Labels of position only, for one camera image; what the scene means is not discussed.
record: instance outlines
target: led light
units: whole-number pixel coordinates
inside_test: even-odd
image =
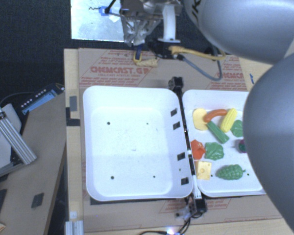
[[[174,232],[172,229],[168,229],[168,230],[167,230],[167,234],[169,234],[169,235],[174,235],[175,232]]]

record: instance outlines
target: table surface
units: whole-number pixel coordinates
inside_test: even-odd
[[[264,65],[249,60],[240,59],[242,71],[245,77],[247,89],[250,90],[253,83],[270,68],[270,65]],[[76,50],[65,50],[65,80],[66,80],[66,107],[70,106],[70,96],[79,95],[78,90],[78,58]],[[71,118],[80,118],[79,109],[71,112]],[[80,152],[80,134],[79,128],[67,128],[67,149],[68,149],[68,176],[69,176],[69,211],[74,210],[76,218],[70,221],[83,220],[83,201],[81,186],[81,166],[76,161],[81,161]],[[85,233],[86,235],[138,235],[146,230],[166,231],[167,228],[155,229],[133,229],[122,231],[108,231]],[[241,234],[258,234],[258,235],[291,235],[293,232],[286,224],[283,218],[271,220],[258,220],[246,222],[231,222],[219,224],[191,225],[186,233],[187,235],[241,235]]]

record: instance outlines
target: gray cable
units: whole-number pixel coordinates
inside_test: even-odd
[[[217,54],[218,54],[217,48],[212,46],[212,49],[213,49],[214,55],[217,56]],[[221,63],[219,60],[217,61],[218,69],[219,69],[219,77],[215,78],[215,77],[209,75],[208,73],[206,73],[205,71],[203,71],[201,68],[199,68],[197,65],[192,63],[190,60],[188,60],[183,55],[179,55],[178,59],[186,62],[189,66],[193,67],[196,71],[200,72],[202,75],[204,75],[205,77],[207,77],[213,81],[220,81],[222,79],[222,68],[221,68]]]

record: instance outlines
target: yellow corn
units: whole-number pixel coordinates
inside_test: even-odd
[[[236,116],[237,116],[236,109],[232,108],[231,110],[229,110],[221,123],[220,129],[223,132],[228,132],[232,128],[232,125],[235,121]]]

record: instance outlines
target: toy food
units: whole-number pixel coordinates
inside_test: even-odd
[[[240,150],[240,152],[242,152],[242,153],[246,153],[246,147],[245,147],[244,139],[242,139],[242,140],[239,142],[239,150]]]
[[[207,123],[209,130],[217,137],[220,143],[227,142],[230,138],[219,128],[217,127],[212,121]]]
[[[195,160],[199,160],[202,158],[202,155],[206,152],[205,147],[201,142],[198,142],[197,140],[193,140],[191,142],[191,148],[192,148],[192,154],[193,158]]]
[[[202,108],[197,108],[193,111],[193,122],[196,129],[201,131],[208,130],[207,124],[203,120],[206,114],[206,110]]]
[[[211,163],[195,161],[197,179],[210,180]]]
[[[232,128],[232,125],[235,121],[236,116],[237,116],[236,109],[232,108],[231,110],[229,110],[221,123],[220,129],[223,132],[228,132]]]
[[[210,111],[209,113],[207,113],[203,120],[204,122],[208,123],[211,121],[211,119],[213,119],[214,117],[216,116],[225,116],[227,113],[227,111],[225,109],[218,109],[218,110],[213,110],[213,111]]]
[[[217,177],[226,180],[238,180],[242,178],[243,170],[238,164],[227,165],[217,172]]]
[[[206,153],[205,158],[211,160],[218,160],[224,157],[223,147],[216,142],[209,142],[205,144]]]
[[[231,128],[231,132],[234,136],[240,138],[243,136],[243,122],[241,120],[235,120]]]

